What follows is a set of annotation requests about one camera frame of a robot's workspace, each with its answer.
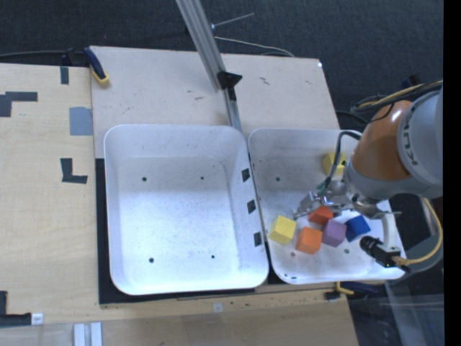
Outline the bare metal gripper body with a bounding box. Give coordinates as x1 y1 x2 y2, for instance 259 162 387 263
315 178 378 216

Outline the red-orange cube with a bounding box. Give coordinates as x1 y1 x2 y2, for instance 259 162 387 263
308 205 335 226

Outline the white plastic tray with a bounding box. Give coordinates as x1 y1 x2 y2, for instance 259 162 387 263
103 123 270 296
247 127 408 285

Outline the yellow cube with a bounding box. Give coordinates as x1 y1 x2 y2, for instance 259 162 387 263
268 214 297 245
321 152 347 177

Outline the blue cube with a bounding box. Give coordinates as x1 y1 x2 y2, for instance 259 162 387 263
344 214 372 243

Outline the orange cube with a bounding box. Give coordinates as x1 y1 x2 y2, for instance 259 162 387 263
295 226 323 255

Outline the purple cube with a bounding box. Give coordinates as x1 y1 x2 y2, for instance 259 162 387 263
321 218 348 248

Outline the pale wood board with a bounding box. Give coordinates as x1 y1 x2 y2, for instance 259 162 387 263
89 45 388 302

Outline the black cylinder on white bracket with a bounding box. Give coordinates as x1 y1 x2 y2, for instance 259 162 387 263
359 210 403 269

